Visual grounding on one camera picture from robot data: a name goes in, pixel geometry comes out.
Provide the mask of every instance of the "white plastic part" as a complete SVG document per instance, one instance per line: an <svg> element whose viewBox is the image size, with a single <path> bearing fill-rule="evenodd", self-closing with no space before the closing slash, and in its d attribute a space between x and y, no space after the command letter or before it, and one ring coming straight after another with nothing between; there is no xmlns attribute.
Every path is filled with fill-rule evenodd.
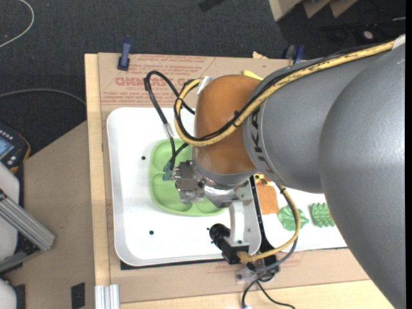
<svg viewBox="0 0 412 309"><path fill-rule="evenodd" d="M211 77L210 75L207 75L205 77L203 77L199 83L198 86L198 91L196 92L196 95L199 95L201 93L201 91L208 85L210 84L213 80L215 79L215 77Z"/></svg>
<svg viewBox="0 0 412 309"><path fill-rule="evenodd" d="M234 201L229 205L230 239L233 242L245 240L245 211L242 201Z"/></svg>
<svg viewBox="0 0 412 309"><path fill-rule="evenodd" d="M16 309L17 298L14 289L0 278L0 308Z"/></svg>
<svg viewBox="0 0 412 309"><path fill-rule="evenodd" d="M392 50L394 50L396 47L399 47L401 44L404 44L406 42L406 34L402 34L399 37L396 38L395 42L393 43Z"/></svg>
<svg viewBox="0 0 412 309"><path fill-rule="evenodd" d="M163 124L163 128L165 130L167 138L173 138L174 134L173 134L172 126L170 126L170 123Z"/></svg>

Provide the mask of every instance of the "green toy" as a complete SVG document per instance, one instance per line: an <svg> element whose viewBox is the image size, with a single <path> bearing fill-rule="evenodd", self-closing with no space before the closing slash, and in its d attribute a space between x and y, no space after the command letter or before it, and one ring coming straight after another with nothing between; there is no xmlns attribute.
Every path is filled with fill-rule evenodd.
<svg viewBox="0 0 412 309"><path fill-rule="evenodd" d="M326 203L314 203L310 207L313 223L317 227L334 227L335 222L330 216L329 207Z"/></svg>
<svg viewBox="0 0 412 309"><path fill-rule="evenodd" d="M309 223L309 219L306 218L302 210L298 209L298 211L301 217L301 228L303 228L305 224ZM287 231L296 230L296 223L295 223L294 215L289 206L283 207L277 214L277 218L279 219L283 228L285 228Z"/></svg>
<svg viewBox="0 0 412 309"><path fill-rule="evenodd" d="M174 139L176 148L179 148L183 141ZM172 157L170 141L162 140L155 145L150 159L150 194L153 201L167 212L187 215L187 216L213 216L222 213L225 209L219 209L207 198L199 203L184 204L180 201L178 189L174 186L174 181L163 180L165 174L164 167ZM192 158L192 147L187 146L176 158L175 165Z"/></svg>

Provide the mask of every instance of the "gray carpet floor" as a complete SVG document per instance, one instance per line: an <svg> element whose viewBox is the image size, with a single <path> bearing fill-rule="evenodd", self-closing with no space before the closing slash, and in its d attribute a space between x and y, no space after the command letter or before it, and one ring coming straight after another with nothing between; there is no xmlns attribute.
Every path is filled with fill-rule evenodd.
<svg viewBox="0 0 412 309"><path fill-rule="evenodd" d="M84 98L85 53L119 52L125 34L132 53L281 58L293 44L304 58L358 45L355 30L323 32L323 26L372 23L405 16L406 0L359 0L340 17L326 7L308 19L297 5L278 23L268 0L26 0L35 21L20 39L0 48L0 95L18 89L53 88ZM0 0L0 44L30 23L29 9ZM405 32L391 26L386 33ZM31 143L33 153L86 118L82 104L64 95L31 93L0 97L0 118Z"/></svg>

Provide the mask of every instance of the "electronic device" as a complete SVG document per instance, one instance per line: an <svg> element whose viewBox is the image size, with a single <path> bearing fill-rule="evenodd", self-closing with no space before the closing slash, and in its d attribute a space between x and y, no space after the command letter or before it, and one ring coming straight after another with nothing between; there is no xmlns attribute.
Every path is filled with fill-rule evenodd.
<svg viewBox="0 0 412 309"><path fill-rule="evenodd" d="M15 173L29 155L30 145L26 139L0 119L0 162Z"/></svg>

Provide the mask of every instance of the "table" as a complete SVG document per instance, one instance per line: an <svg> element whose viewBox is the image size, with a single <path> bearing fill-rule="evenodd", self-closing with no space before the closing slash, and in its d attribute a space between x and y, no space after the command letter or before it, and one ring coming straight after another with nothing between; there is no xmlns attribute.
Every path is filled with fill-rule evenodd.
<svg viewBox="0 0 412 309"><path fill-rule="evenodd" d="M136 59L144 59L144 57L143 55ZM206 267L204 264L128 271L119 269L118 259L113 249L113 225L108 198L110 184L108 158L105 151L107 139L105 139L105 132L102 131L109 113L100 101L101 89L107 87L100 83L102 68L107 67L102 65L105 59L116 61L118 55L85 55L95 284L106 286L119 284L120 302L123 309L240 308L241 291L245 286L236 285L232 278L234 270L228 266L222 266L221 263L215 263L213 266L214 268L224 267L222 268L224 273L218 277L216 275L211 277L207 273L210 271L208 270L210 266ZM166 60L167 58L161 56L157 63L161 64L161 61ZM243 67L247 66L248 62L252 64L248 59L234 59L233 61L233 59L213 58L213 63L219 65L220 68L212 68L210 64L208 70L221 75L233 73L235 69L233 63L229 61L235 61ZM267 65L281 68L286 66L288 61L259 61L254 64L259 72ZM111 71L116 72L114 64L112 68ZM298 267L286 268L283 273L279 274L277 281L270 282L267 286L271 288L268 293L275 299L291 303L300 309L392 308L376 286L368 280L347 249L310 251L297 260ZM314 274L311 268L321 269L322 273L318 274L321 276ZM185 281L176 275L183 276ZM169 281L163 280L162 276L167 276ZM247 302L252 303L256 308L265 307L269 303L261 292L250 292L247 299Z"/></svg>

